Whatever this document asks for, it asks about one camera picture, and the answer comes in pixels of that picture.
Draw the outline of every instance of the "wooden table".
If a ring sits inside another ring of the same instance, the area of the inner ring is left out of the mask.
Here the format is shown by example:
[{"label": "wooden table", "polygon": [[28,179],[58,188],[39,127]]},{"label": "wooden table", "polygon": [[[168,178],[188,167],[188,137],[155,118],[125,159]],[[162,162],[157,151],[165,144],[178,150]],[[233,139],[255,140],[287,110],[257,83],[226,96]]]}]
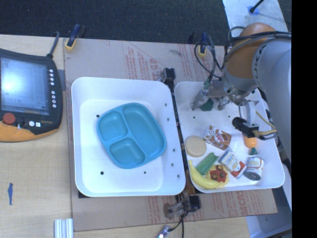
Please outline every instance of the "wooden table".
[{"label": "wooden table", "polygon": [[[53,53],[58,69],[64,69],[63,39]],[[46,56],[54,37],[0,35],[0,48]],[[28,142],[0,142],[0,237],[53,238],[55,219],[72,218],[67,137],[66,97],[60,129]],[[8,187],[13,184],[12,205]],[[75,238],[154,238],[162,225],[75,232]],[[185,237],[245,238],[249,230],[245,217],[186,222]],[[181,226],[169,238],[181,237]]]}]

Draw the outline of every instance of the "screen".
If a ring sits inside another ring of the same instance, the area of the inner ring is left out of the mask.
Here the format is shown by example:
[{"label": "screen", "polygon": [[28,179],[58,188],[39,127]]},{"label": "screen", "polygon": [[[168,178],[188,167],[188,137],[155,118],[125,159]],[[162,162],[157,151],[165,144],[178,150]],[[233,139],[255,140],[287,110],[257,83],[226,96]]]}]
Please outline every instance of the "screen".
[{"label": "screen", "polygon": [[1,109],[49,115],[47,66],[1,58]]}]

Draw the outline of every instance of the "button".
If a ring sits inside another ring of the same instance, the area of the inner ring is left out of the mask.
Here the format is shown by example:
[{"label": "button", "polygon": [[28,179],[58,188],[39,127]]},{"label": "button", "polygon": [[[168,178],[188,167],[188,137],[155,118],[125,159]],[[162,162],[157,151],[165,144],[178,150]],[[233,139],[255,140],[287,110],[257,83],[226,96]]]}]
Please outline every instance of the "button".
[{"label": "button", "polygon": [[12,125],[15,122],[15,115],[12,113],[5,113],[2,122],[7,125]]}]

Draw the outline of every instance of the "blue marker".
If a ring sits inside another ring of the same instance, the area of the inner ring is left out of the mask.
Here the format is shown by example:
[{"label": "blue marker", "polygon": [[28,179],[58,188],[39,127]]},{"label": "blue marker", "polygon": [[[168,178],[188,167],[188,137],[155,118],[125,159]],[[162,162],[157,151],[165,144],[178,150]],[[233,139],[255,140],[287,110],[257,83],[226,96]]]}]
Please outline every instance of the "blue marker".
[{"label": "blue marker", "polygon": [[9,184],[8,193],[9,193],[10,205],[12,205],[12,194],[13,194],[13,184],[12,183]]}]

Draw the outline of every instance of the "yellow banana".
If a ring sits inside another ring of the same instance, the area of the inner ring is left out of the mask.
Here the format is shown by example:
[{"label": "yellow banana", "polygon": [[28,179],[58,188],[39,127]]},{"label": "yellow banana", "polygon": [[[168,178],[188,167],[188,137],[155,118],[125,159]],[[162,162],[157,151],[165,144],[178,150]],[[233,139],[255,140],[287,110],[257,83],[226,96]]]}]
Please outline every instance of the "yellow banana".
[{"label": "yellow banana", "polygon": [[189,160],[188,163],[189,163],[190,176],[194,183],[206,189],[217,188],[220,186],[220,183],[217,182],[216,180],[211,180],[202,176],[198,172],[198,170],[193,166],[192,160]]}]

